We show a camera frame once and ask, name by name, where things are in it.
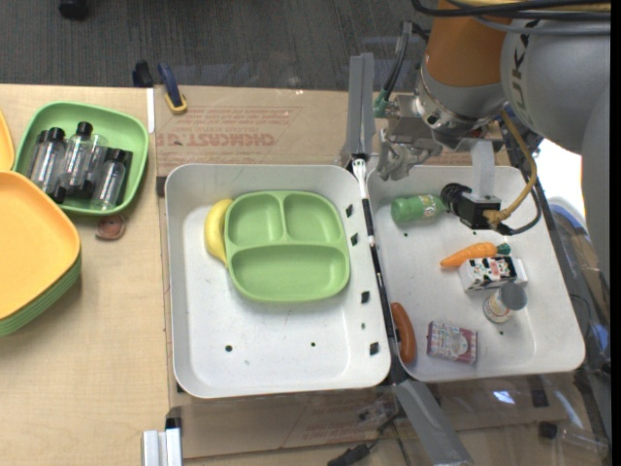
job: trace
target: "caster wheel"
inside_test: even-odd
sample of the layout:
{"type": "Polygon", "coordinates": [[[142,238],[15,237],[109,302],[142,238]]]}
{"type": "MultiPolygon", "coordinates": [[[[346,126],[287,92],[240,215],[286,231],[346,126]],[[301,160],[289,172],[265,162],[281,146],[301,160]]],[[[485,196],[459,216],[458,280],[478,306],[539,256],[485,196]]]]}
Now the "caster wheel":
{"type": "Polygon", "coordinates": [[[68,19],[84,19],[88,14],[86,0],[60,0],[58,10],[68,19]]]}

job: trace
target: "robotic arm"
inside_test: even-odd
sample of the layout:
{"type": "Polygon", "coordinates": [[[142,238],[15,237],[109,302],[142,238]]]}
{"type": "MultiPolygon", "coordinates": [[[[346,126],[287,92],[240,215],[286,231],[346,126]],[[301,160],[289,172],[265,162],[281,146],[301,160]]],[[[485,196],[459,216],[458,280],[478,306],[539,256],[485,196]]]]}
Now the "robotic arm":
{"type": "MultiPolygon", "coordinates": [[[[609,284],[609,2],[440,0],[432,10],[412,0],[435,20],[413,97],[384,99],[379,174],[398,180],[421,154],[471,150],[498,116],[514,130],[511,111],[533,133],[582,155],[589,236],[609,284]]],[[[499,207],[479,213],[487,227],[499,229],[499,207]]]]}

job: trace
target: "white plastic tray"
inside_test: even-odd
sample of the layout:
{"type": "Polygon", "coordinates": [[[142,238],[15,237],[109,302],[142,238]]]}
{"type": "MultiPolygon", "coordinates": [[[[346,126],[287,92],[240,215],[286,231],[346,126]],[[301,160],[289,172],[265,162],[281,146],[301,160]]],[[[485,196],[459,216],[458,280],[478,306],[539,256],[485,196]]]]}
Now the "white plastic tray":
{"type": "MultiPolygon", "coordinates": [[[[525,185],[521,173],[511,167],[497,167],[494,180],[495,195],[503,200],[503,207],[525,185]]],[[[472,243],[500,243],[504,237],[489,230],[474,232],[449,213],[408,225],[392,220],[390,203],[394,198],[440,195],[448,183],[472,186],[473,168],[416,166],[407,178],[397,182],[384,182],[375,171],[368,177],[388,297],[406,308],[416,336],[417,359],[405,366],[407,371],[417,380],[436,383],[577,368],[584,358],[584,342],[543,217],[533,229],[507,237],[511,255],[524,262],[528,304],[503,324],[494,324],[483,314],[482,303],[489,292],[464,292],[458,273],[443,270],[439,262],[472,243]],[[432,320],[478,331],[474,365],[426,354],[427,326],[432,320]]],[[[535,215],[535,203],[529,195],[506,224],[517,228],[535,215]]]]}
{"type": "Polygon", "coordinates": [[[358,184],[346,170],[189,164],[169,175],[165,191],[173,365],[185,391],[220,398],[381,383],[390,353],[358,184]],[[349,283],[338,295],[295,304],[247,300],[208,255],[203,229],[210,206],[260,190],[314,191],[336,206],[351,263],[349,283]]]}

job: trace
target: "stack of plates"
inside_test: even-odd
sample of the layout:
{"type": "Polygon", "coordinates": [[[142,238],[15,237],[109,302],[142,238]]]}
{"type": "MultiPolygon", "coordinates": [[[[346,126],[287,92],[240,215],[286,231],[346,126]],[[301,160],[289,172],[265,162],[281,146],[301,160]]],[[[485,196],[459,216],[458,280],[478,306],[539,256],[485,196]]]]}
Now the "stack of plates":
{"type": "Polygon", "coordinates": [[[13,162],[0,115],[0,336],[51,306],[82,266],[76,227],[40,188],[10,171],[13,162]]]}

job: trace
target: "gray jar lid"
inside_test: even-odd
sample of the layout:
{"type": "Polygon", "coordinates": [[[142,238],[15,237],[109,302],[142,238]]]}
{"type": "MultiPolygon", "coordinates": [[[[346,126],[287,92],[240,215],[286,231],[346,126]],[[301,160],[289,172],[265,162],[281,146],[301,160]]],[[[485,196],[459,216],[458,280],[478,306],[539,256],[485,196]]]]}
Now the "gray jar lid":
{"type": "Polygon", "coordinates": [[[512,311],[519,311],[526,307],[526,292],[520,284],[515,282],[504,284],[499,293],[503,304],[512,311]]]}

